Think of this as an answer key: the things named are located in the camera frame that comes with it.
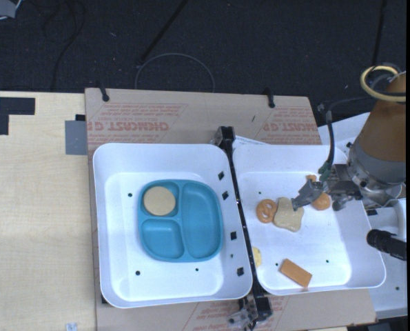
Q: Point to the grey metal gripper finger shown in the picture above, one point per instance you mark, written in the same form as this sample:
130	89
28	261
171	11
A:
340	205
308	193

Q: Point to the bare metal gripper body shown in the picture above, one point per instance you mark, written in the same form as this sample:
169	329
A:
344	183

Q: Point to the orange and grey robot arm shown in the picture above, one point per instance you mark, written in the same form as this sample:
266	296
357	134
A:
384	129

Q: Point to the small orange pretzel piece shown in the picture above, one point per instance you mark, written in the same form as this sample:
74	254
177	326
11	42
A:
310	177

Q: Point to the orange doughnut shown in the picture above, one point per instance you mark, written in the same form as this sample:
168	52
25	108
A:
322	202

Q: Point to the beige bread slice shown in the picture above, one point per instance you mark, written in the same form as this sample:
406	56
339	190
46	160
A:
287	219

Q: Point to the white plastic tray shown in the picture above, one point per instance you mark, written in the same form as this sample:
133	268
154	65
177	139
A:
115	219
328	247

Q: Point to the thin black rod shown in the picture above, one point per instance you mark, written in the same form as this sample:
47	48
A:
243	219

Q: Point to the pale yellow toy food piece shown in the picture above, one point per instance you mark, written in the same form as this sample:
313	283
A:
257	256

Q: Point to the blue divided plate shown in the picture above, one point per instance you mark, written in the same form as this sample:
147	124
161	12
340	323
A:
197	219

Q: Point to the brown cardboard board red print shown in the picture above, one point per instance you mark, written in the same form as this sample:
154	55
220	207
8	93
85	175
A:
197	116

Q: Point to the beige round biscuit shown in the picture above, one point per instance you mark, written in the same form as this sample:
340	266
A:
159	201

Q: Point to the black cylinder on white bracket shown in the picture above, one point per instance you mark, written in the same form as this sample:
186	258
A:
385	241

